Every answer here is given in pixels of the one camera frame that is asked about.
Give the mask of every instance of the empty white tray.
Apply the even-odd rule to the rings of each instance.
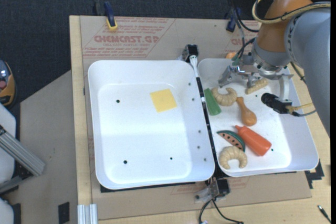
[[[198,64],[198,72],[203,89],[218,87],[218,80],[229,65],[232,66],[230,59],[202,60]],[[286,69],[281,73],[289,74]],[[314,169],[319,158],[306,118],[279,114],[261,101],[261,96],[266,92],[279,96],[279,81],[269,80],[266,87],[250,94],[245,94],[246,82],[244,79],[233,79],[232,83],[220,88],[219,93],[226,94],[226,88],[231,87],[238,96],[244,98],[246,107],[257,116],[257,123],[249,128],[270,141],[272,147],[264,156],[258,156],[246,146],[247,166],[239,168],[238,160],[233,159],[228,162],[230,169],[221,167],[222,171],[229,176],[240,177]],[[293,106],[300,105],[292,80],[289,81],[289,99]],[[235,125],[243,126],[236,102],[232,106],[220,107],[220,114],[209,115],[217,158],[225,146],[231,146],[217,131],[230,130],[237,133]]]
[[[99,60],[89,67],[88,80],[96,176],[102,186],[125,189],[212,176],[211,144],[188,63]],[[153,97],[162,90],[166,94]]]

